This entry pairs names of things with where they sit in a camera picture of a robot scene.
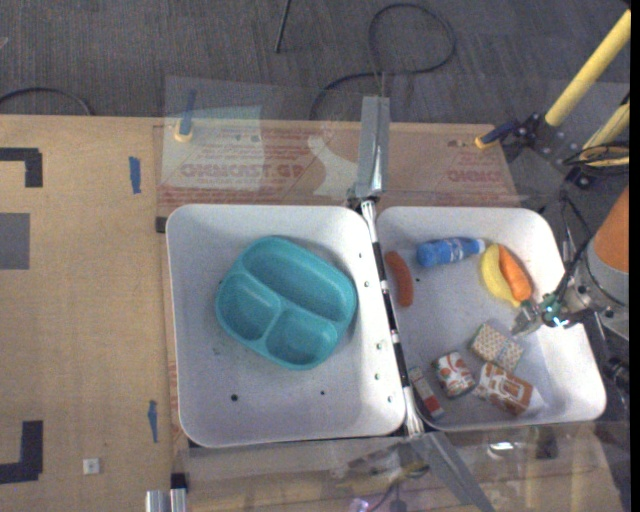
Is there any blue bottle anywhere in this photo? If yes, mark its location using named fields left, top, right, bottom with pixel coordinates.
left=415, top=236, right=487, bottom=269

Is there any orange carrot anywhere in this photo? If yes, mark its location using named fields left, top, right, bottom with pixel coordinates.
left=497, top=243, right=534, bottom=304

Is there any patterned white and orange packet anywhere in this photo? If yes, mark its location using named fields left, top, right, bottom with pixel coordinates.
left=468, top=322, right=526, bottom=374

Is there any brown cardboard board red print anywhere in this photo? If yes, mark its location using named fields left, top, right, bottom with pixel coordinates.
left=152, top=119, right=621, bottom=504

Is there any slim red and white box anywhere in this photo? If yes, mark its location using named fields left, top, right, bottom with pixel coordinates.
left=406, top=365, right=447, bottom=421

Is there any orange-brown toy sausage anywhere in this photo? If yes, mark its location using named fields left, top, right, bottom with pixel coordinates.
left=383, top=249, right=416, bottom=309

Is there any teal divided plate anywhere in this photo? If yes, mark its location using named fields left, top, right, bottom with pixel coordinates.
left=214, top=235, right=359, bottom=372

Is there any white plastic tray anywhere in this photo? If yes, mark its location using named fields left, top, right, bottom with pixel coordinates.
left=164, top=203, right=408, bottom=449
left=374, top=205, right=609, bottom=433

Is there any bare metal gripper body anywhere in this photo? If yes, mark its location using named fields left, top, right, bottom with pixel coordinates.
left=541, top=269, right=631, bottom=342

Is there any orange and white carton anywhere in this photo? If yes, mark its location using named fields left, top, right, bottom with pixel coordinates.
left=471, top=361, right=536, bottom=417

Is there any yellow banana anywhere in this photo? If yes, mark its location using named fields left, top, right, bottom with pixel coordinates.
left=480, top=243, right=523, bottom=309

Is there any small red and white can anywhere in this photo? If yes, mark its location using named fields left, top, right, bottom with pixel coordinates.
left=430, top=350, right=478, bottom=400

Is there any thin black and white rod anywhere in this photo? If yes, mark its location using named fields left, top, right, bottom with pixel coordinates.
left=359, top=198, right=426, bottom=437

